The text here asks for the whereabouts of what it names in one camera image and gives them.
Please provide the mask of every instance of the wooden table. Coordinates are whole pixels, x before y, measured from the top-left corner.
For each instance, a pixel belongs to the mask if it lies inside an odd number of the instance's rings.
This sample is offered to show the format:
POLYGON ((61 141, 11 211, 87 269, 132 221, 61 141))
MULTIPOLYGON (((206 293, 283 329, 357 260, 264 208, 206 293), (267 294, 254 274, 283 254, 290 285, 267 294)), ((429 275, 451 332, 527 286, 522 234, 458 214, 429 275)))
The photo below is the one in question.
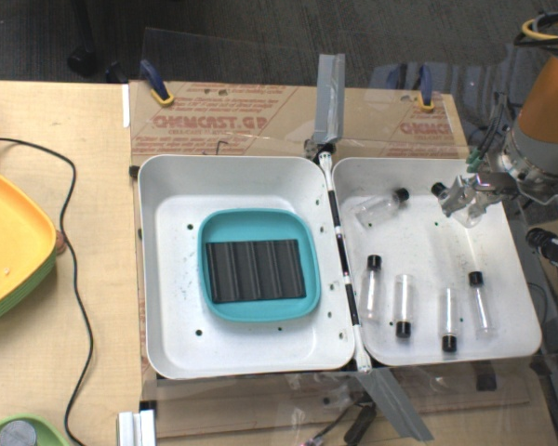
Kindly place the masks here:
MULTIPOLYGON (((65 228, 78 256, 78 286, 95 336, 95 356, 70 426, 91 446, 116 443, 116 416, 139 408, 141 392, 137 259, 129 129, 119 85, 0 81, 0 137, 21 138, 70 157, 78 179, 65 228)), ((0 173, 57 224, 71 179, 62 161, 0 142, 0 173)), ((39 414, 64 432, 63 416, 87 354, 73 292, 70 253, 18 306, 0 318, 0 419, 39 414)), ((519 365, 523 400, 444 413, 424 410, 436 444, 557 444, 537 376, 519 365)), ((342 444, 343 425, 325 444, 342 444)), ((324 425, 162 439, 161 444, 296 444, 324 425)), ((368 444, 416 444, 376 421, 368 444)))

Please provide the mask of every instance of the blue clamp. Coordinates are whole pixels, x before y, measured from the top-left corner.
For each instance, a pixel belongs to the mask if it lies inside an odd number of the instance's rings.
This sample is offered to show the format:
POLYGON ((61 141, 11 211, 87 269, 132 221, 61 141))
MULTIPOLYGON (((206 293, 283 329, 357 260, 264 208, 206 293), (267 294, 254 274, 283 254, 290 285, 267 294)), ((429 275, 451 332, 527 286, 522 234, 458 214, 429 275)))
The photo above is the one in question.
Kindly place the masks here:
POLYGON ((422 64, 419 68, 418 104, 425 112, 432 112, 434 110, 434 101, 432 101, 432 73, 427 64, 422 64))
POLYGON ((159 75, 159 72, 157 72, 155 67, 147 59, 142 59, 140 61, 140 73, 149 81, 152 88, 151 94, 159 104, 162 106, 169 106, 174 102, 174 97, 167 91, 164 80, 159 75))

